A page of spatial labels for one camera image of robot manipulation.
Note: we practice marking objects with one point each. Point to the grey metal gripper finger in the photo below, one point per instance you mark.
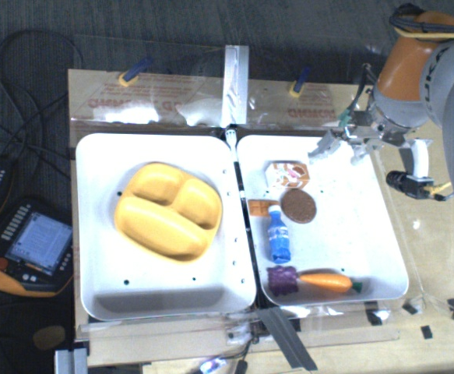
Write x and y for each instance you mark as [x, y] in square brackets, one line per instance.
[361, 153]
[325, 145]

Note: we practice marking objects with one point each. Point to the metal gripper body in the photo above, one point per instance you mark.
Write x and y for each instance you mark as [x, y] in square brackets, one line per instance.
[368, 129]

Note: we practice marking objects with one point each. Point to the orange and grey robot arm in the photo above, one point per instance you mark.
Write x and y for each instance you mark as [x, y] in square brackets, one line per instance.
[409, 76]

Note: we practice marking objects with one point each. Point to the orange and white carton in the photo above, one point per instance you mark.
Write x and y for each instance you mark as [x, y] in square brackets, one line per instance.
[287, 175]

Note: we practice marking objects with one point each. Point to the brown round biscuit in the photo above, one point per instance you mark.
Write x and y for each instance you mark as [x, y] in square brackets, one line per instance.
[298, 206]

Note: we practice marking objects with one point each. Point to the white plastic tray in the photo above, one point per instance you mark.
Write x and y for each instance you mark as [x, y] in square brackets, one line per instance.
[339, 228]
[164, 228]

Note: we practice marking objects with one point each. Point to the orange waffle piece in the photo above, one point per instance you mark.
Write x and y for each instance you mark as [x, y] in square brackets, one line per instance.
[260, 207]

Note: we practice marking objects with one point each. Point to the blue plastic bottle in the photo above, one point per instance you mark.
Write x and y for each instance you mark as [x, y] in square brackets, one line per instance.
[278, 235]

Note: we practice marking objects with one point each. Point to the orange carrot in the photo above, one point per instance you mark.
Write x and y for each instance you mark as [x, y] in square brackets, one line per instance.
[328, 282]

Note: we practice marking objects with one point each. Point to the purple grapes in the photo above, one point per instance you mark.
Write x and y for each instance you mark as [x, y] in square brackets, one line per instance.
[282, 279]

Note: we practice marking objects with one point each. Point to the yellow divided plate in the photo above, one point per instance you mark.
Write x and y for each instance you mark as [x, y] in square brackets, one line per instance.
[168, 212]

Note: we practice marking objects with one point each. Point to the brown cardboard board red print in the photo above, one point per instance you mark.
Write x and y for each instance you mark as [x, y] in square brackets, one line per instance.
[152, 96]

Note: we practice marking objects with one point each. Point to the black cylinder on white bracket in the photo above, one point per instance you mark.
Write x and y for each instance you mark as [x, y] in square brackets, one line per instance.
[415, 171]

